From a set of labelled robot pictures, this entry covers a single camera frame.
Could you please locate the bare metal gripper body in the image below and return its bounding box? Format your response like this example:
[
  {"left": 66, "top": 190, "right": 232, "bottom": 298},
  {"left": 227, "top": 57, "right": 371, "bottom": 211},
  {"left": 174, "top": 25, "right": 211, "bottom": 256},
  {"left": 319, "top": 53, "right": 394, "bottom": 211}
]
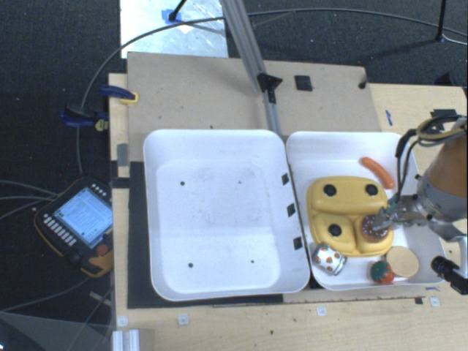
[{"left": 391, "top": 195, "right": 434, "bottom": 230}]

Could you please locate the brown sprinkled doughnut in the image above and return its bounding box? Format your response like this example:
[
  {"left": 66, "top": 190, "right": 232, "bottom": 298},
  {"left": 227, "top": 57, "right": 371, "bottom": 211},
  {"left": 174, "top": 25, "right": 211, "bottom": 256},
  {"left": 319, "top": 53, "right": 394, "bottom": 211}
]
[{"left": 361, "top": 213, "right": 390, "bottom": 243}]

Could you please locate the yellow divided plate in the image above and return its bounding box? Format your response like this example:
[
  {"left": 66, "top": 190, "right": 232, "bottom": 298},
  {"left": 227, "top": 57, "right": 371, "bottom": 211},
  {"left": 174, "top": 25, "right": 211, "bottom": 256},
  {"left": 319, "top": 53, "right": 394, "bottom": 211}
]
[{"left": 306, "top": 175, "right": 396, "bottom": 259}]

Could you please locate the tan round biscuit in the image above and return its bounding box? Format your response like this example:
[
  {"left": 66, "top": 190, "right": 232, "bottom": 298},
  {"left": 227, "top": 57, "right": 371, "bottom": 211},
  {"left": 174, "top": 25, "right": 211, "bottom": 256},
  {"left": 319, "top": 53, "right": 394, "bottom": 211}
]
[{"left": 385, "top": 246, "right": 420, "bottom": 279}]

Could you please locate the orange sausage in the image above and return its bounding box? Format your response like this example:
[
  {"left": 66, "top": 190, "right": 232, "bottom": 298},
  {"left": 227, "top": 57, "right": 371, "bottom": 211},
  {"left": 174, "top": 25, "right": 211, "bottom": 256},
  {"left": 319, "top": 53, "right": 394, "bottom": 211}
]
[{"left": 360, "top": 156, "right": 396, "bottom": 191}]

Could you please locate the red strawberry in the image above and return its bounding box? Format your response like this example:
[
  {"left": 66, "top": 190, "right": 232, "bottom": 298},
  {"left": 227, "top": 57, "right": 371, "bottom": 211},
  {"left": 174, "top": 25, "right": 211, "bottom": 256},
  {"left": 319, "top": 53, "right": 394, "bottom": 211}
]
[{"left": 369, "top": 260, "right": 396, "bottom": 285}]

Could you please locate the white can with strawberry print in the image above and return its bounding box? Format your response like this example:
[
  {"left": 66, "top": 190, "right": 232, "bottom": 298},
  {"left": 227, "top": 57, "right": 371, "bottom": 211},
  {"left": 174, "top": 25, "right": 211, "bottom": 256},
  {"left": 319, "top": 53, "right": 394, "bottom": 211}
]
[{"left": 311, "top": 243, "right": 348, "bottom": 277}]

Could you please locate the white plastic tray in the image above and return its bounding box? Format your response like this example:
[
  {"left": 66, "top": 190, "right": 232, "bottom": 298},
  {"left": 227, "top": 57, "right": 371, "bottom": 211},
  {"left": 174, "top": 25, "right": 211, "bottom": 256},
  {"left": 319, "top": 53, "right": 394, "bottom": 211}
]
[
  {"left": 142, "top": 129, "right": 312, "bottom": 302},
  {"left": 284, "top": 130, "right": 448, "bottom": 292}
]

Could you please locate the brown cardboard board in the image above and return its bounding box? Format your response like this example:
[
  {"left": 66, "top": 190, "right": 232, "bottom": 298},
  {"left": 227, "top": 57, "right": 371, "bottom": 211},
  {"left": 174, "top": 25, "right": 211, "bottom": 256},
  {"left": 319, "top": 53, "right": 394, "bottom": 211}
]
[{"left": 126, "top": 51, "right": 427, "bottom": 306}]

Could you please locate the black cylinder on white bracket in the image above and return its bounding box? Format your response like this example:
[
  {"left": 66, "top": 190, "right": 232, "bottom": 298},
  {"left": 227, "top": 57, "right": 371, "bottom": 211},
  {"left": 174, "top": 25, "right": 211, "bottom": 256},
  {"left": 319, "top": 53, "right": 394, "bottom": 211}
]
[{"left": 430, "top": 233, "right": 468, "bottom": 295}]

